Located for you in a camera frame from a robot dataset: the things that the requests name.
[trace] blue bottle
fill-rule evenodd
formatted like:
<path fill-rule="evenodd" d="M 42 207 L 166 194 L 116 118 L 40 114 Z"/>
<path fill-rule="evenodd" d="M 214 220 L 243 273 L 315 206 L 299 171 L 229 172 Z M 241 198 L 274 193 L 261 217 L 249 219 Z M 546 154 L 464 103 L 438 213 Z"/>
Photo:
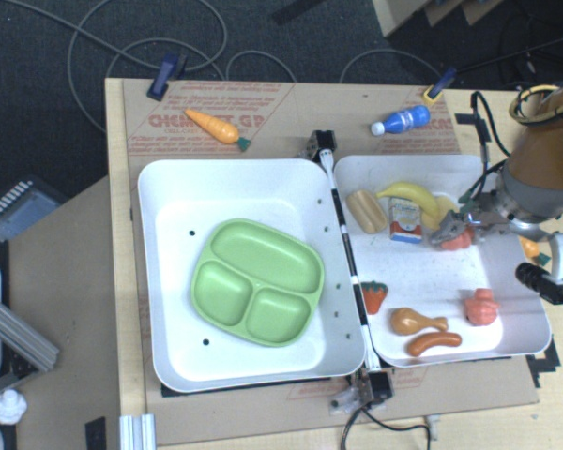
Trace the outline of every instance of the blue bottle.
<path fill-rule="evenodd" d="M 416 105 L 410 109 L 393 113 L 383 122 L 372 125 L 372 134 L 375 136 L 384 133 L 403 133 L 415 127 L 423 127 L 430 121 L 430 111 L 425 105 Z"/>

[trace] white tray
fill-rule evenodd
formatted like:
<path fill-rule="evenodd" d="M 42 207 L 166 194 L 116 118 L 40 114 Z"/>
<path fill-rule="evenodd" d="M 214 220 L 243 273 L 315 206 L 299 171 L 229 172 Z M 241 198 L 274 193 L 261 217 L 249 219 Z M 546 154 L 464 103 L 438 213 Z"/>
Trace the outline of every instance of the white tray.
<path fill-rule="evenodd" d="M 367 234 L 345 204 L 354 191 L 375 193 L 399 180 L 423 185 L 456 203 L 480 173 L 479 157 L 466 155 L 351 156 L 336 165 L 360 281 L 383 282 L 389 288 L 369 324 L 375 350 L 395 367 L 539 353 L 550 343 L 551 328 L 539 295 L 515 277 L 515 268 L 525 261 L 515 234 L 495 234 L 479 245 L 447 251 L 427 243 L 430 231 L 425 228 L 420 244 L 392 241 L 388 229 Z M 490 177 L 486 185 L 488 190 L 493 188 L 494 179 Z M 379 202 L 388 214 L 388 199 Z M 491 288 L 500 304 L 498 318 L 488 326 L 473 326 L 464 314 L 464 300 L 477 287 Z M 389 325 L 392 311 L 400 307 L 411 307 L 429 317 L 447 317 L 449 331 L 462 336 L 462 345 L 435 347 L 419 358 L 411 357 L 405 346 L 414 337 L 399 336 Z"/>
<path fill-rule="evenodd" d="M 191 393 L 348 375 L 360 367 L 365 346 L 357 306 L 319 166 L 301 159 L 161 160 L 143 169 L 138 190 L 153 361 L 165 385 Z M 289 233 L 323 259 L 321 300 L 291 345 L 265 347 L 228 334 L 192 306 L 194 266 L 208 236 L 231 218 Z"/>

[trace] plastic tray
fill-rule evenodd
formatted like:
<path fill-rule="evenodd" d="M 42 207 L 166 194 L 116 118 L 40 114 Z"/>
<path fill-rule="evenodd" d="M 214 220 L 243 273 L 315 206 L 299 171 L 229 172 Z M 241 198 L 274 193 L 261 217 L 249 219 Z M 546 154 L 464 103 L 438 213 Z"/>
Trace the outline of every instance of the plastic tray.
<path fill-rule="evenodd" d="M 161 160 L 142 170 L 138 194 L 153 363 L 162 383 L 191 393 L 348 375 L 362 365 L 365 345 L 342 235 L 318 165 L 297 158 Z M 208 238 L 236 218 L 286 233 L 323 261 L 319 303 L 288 345 L 230 334 L 191 302 L 191 281 Z"/>
<path fill-rule="evenodd" d="M 525 261 L 519 238 L 492 234 L 479 245 L 447 251 L 429 245 L 430 230 L 423 228 L 418 244 L 390 240 L 388 228 L 377 234 L 362 231 L 345 204 L 352 192 L 375 193 L 399 180 L 423 185 L 434 195 L 445 195 L 455 203 L 479 178 L 479 157 L 447 156 L 359 156 L 342 158 L 335 175 L 351 235 L 361 281 L 388 285 L 381 309 L 369 316 L 373 346 L 379 356 L 396 367 L 543 351 L 551 340 L 551 328 L 541 299 L 515 277 L 515 268 Z M 494 187 L 493 177 L 487 189 Z M 379 200 L 388 214 L 388 198 Z M 478 287 L 491 288 L 500 304 L 498 318 L 488 326 L 474 326 L 466 319 L 464 300 Z M 410 307 L 427 317 L 446 317 L 449 331 L 460 334 L 459 347 L 434 347 L 419 358 L 406 351 L 415 336 L 395 334 L 389 320 L 396 308 Z"/>
<path fill-rule="evenodd" d="M 296 341 L 317 308 L 324 266 L 312 247 L 236 218 L 211 234 L 196 264 L 191 301 L 234 335 L 279 347 Z"/>

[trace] small box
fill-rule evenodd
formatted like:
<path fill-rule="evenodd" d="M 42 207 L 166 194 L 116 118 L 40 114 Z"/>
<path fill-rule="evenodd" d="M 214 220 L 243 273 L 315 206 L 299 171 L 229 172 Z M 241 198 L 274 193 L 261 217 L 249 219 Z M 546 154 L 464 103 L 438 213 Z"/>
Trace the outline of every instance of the small box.
<path fill-rule="evenodd" d="M 390 239 L 411 244 L 421 242 L 421 209 L 416 203 L 391 197 L 389 213 Z"/>

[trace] white bottle cap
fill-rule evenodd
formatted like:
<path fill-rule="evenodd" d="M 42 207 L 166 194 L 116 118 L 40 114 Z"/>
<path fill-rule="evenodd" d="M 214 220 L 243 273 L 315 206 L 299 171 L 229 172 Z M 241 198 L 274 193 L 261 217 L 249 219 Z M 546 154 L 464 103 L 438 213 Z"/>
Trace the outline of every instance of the white bottle cap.
<path fill-rule="evenodd" d="M 25 397 L 16 390 L 8 389 L 0 394 L 0 425 L 15 425 L 27 410 Z"/>
<path fill-rule="evenodd" d="M 372 125 L 372 134 L 378 137 L 379 135 L 384 135 L 386 129 L 384 128 L 384 124 L 382 122 L 375 122 Z"/>

